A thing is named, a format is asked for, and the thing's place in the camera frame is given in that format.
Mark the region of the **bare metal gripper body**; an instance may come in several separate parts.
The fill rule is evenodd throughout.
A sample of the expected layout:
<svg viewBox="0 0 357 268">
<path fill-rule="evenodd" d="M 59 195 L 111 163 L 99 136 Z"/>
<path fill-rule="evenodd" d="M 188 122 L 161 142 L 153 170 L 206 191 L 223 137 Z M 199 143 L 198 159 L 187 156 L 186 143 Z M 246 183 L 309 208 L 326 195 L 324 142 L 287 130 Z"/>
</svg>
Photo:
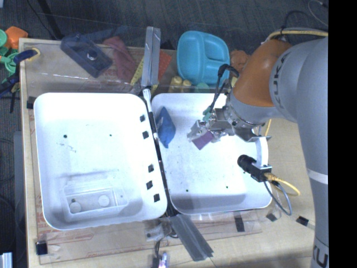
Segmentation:
<svg viewBox="0 0 357 268">
<path fill-rule="evenodd" d="M 228 107 L 215 108 L 206 123 L 206 128 L 215 134 L 229 136 L 256 136 L 254 127 Z"/>
</svg>

